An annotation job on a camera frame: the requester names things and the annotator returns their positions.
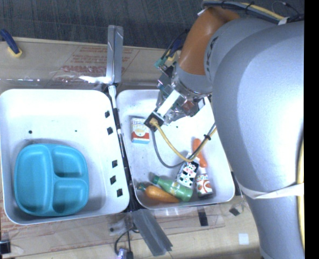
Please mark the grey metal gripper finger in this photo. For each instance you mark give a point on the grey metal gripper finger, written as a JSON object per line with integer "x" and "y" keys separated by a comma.
{"x": 173, "y": 116}

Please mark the green bottle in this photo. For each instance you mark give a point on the green bottle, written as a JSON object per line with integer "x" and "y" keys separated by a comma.
{"x": 175, "y": 189}

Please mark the red and white can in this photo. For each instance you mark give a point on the red and white can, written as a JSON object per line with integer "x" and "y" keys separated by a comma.
{"x": 204, "y": 186}

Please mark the orange carrot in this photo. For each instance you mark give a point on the orange carrot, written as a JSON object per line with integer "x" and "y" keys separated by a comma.
{"x": 159, "y": 194}

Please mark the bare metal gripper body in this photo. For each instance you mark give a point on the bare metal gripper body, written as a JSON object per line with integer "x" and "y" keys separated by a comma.
{"x": 189, "y": 105}

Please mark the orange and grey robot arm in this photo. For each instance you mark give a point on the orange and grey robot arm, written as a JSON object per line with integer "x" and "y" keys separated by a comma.
{"x": 259, "y": 96}

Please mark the brown cardboard board red print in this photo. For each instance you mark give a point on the brown cardboard board red print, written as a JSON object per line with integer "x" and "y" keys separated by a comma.
{"x": 68, "y": 54}

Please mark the orange sausage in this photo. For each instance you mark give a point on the orange sausage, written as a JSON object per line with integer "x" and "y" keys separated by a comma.
{"x": 197, "y": 146}

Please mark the black and white cow carton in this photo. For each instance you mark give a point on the black and white cow carton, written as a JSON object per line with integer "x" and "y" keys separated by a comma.
{"x": 187, "y": 174}

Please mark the orange and white carton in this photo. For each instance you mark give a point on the orange and white carton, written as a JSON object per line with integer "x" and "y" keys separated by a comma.
{"x": 140, "y": 131}

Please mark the blue divided plate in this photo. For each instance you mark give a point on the blue divided plate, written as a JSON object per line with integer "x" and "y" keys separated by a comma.
{"x": 41, "y": 179}

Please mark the white plastic tray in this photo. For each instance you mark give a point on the white plastic tray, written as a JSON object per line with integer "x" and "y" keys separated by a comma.
{"x": 140, "y": 160}
{"x": 59, "y": 112}

